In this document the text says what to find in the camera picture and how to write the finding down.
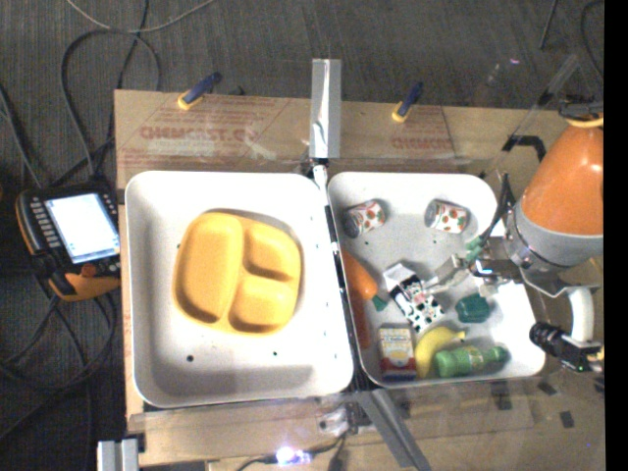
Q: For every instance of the white plastic tray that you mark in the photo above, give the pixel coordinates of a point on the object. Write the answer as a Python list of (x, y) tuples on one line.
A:
[(417, 253), (235, 371)]

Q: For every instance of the yellow and red carton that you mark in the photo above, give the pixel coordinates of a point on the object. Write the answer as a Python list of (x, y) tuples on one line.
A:
[(396, 353)]

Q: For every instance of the red sausage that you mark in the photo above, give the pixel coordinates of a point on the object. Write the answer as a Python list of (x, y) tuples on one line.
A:
[(362, 327)]

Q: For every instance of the dark green rounded object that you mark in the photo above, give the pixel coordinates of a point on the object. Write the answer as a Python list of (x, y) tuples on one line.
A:
[(472, 308)]

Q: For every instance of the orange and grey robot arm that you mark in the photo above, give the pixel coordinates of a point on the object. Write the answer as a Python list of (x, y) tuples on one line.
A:
[(564, 199)]

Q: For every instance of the white can with tomato print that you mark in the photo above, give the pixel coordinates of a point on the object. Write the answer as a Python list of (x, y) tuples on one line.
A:
[(365, 218), (447, 216)]

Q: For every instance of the yellow divided plate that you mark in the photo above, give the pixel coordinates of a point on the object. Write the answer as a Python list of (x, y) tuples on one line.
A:
[(211, 268)]

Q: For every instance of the brown cardboard board red print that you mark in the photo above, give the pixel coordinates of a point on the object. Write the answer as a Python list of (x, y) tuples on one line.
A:
[(206, 135)]

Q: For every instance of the black and white carton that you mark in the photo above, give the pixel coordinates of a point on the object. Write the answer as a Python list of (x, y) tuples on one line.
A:
[(414, 302)]

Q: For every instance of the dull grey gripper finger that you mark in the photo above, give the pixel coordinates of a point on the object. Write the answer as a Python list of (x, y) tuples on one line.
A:
[(451, 267), (441, 284)]

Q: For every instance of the green bottle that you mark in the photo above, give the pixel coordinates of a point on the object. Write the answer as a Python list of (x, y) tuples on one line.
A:
[(461, 361)]

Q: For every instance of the yellow banana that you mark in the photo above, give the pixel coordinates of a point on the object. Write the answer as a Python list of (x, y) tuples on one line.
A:
[(431, 344)]

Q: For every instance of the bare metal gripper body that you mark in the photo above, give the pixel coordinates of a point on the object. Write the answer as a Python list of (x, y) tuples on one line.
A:
[(498, 263)]

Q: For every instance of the black cylinder on white bracket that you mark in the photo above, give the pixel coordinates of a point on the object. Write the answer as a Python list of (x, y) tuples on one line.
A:
[(564, 342)]

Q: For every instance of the orange carrot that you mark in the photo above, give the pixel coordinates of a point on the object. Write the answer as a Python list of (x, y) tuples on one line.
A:
[(359, 277)]

